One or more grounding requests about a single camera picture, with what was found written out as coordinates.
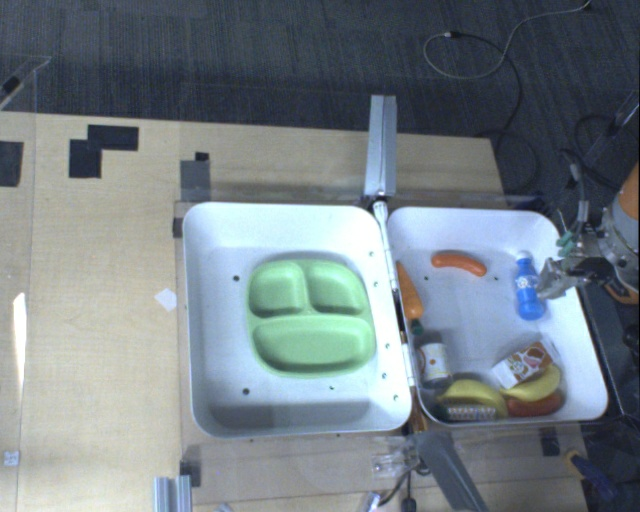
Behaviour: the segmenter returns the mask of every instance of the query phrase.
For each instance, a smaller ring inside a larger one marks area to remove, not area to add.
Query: blue water bottle
[[[532,260],[533,256],[527,251],[521,251],[516,255],[518,313],[524,320],[538,320],[544,314],[544,306],[536,293],[538,274],[533,268]]]

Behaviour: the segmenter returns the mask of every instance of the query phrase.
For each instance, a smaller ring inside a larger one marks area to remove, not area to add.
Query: white can
[[[422,384],[427,388],[445,386],[451,380],[444,343],[427,343],[418,349]]]

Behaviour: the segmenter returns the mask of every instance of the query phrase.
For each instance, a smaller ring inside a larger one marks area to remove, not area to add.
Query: banana
[[[512,388],[500,388],[505,396],[517,398],[523,402],[536,402],[549,396],[560,385],[561,372],[555,364],[547,366],[537,378],[516,384]]]
[[[495,389],[472,379],[455,381],[438,397],[438,402],[449,404],[472,403],[493,407],[498,418],[506,418],[507,404]]]

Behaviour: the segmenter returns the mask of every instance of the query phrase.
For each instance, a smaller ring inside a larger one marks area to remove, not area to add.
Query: green divided plate
[[[364,285],[332,261],[260,265],[249,280],[247,318],[257,359],[289,377],[349,373],[376,350]]]

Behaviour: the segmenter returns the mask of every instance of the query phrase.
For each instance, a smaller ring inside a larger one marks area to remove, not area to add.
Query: white paper piece
[[[167,311],[173,311],[178,305],[178,297],[174,292],[169,290],[169,288],[165,288],[160,293],[156,294],[155,299]]]
[[[16,467],[20,464],[20,452],[4,452],[4,465]]]

